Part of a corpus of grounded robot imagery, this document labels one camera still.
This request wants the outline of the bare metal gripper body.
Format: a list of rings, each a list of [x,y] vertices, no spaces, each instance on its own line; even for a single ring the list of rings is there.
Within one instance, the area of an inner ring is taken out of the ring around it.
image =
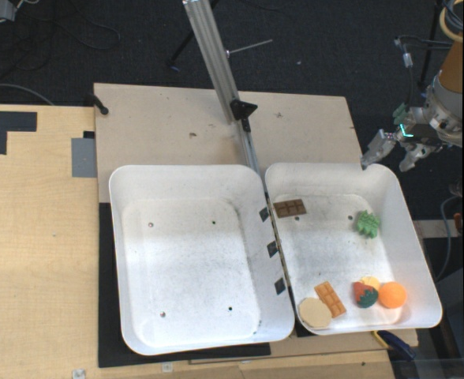
[[[393,112],[394,137],[408,150],[462,147],[462,120],[444,107],[399,106]]]

